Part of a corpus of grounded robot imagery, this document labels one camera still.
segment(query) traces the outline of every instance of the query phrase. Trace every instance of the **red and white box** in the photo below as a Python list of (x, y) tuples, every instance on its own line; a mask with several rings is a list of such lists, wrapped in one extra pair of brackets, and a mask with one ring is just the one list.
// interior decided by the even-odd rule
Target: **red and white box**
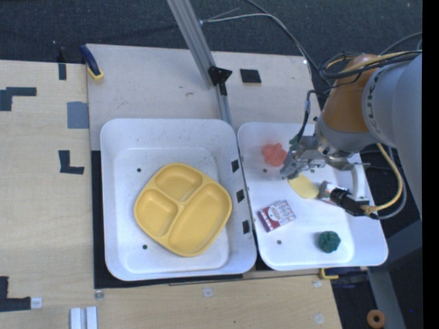
[(259, 210), (257, 215), (267, 232), (271, 232), (296, 219), (296, 215), (287, 200), (277, 201)]

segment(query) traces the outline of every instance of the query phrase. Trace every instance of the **yellow plate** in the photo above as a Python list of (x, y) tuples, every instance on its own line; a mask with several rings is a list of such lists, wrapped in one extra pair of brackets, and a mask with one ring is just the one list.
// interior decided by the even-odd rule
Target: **yellow plate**
[(134, 205), (140, 228), (169, 251), (186, 257), (206, 251), (231, 212), (227, 190), (184, 163), (157, 171)]

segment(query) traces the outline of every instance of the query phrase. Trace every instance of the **dark floor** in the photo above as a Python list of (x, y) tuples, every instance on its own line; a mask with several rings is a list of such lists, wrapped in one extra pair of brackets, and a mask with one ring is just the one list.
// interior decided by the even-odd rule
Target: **dark floor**
[[(285, 24), (319, 65), (342, 51), (381, 53), (422, 48), (423, 0), (191, 0), (202, 20), (268, 12)], [(166, 0), (0, 0), (0, 60), (55, 62), (62, 50), (67, 62), (81, 62), (86, 43), (187, 48)], [(222, 23), (205, 23), (212, 50), (300, 55), (292, 39), (274, 21), (258, 16)], [(316, 90), (326, 84), (313, 74)], [(385, 202), (396, 189), (394, 177), (380, 155), (362, 154), (372, 164), (366, 173), (375, 203)], [(411, 196), (395, 218), (382, 221), (390, 238), (419, 220)], [(422, 248), (391, 271), (394, 290), (408, 329), (423, 328)], [(344, 329), (367, 328), (367, 312), (375, 307), (364, 274), (351, 283), (334, 282), (334, 294)]]

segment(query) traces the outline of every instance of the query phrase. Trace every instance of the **dark green object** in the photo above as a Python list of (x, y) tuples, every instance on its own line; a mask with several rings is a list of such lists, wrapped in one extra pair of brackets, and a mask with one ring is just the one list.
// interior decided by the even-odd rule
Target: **dark green object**
[(327, 254), (335, 251), (342, 240), (336, 232), (323, 232), (318, 237), (318, 247)]

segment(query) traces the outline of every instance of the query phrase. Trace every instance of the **white tray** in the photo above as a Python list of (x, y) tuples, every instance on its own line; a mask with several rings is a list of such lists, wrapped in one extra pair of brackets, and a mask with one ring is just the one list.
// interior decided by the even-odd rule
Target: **white tray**
[[(121, 280), (150, 280), (244, 273), (256, 260), (235, 131), (217, 119), (113, 119), (101, 130), (105, 260)], [(233, 201), (232, 214), (203, 254), (182, 257), (137, 225), (135, 200), (164, 165), (183, 162), (218, 181)]]
[[(342, 208), (319, 199), (303, 199), (283, 180), (280, 167), (264, 163), (261, 153), (264, 145), (280, 143), (288, 149), (291, 140), (299, 131), (299, 124), (245, 123), (238, 131), (238, 142), (243, 160), (244, 175), (248, 187), (250, 207), (257, 234), (259, 252), (264, 262), (279, 271), (312, 269), (321, 267), (372, 266), (383, 263), (388, 255), (387, 243), (379, 221), (369, 217), (352, 217)], [(313, 125), (308, 125), (305, 135), (313, 134)], [(359, 155), (353, 162), (361, 162)], [(354, 171), (338, 171), (328, 165), (304, 171), (316, 186), (323, 180), (360, 195), (372, 197), (364, 170), (360, 166)], [(296, 215), (288, 224), (266, 232), (256, 212), (286, 199)], [(342, 242), (335, 252), (326, 254), (318, 248), (318, 235), (334, 231)]]

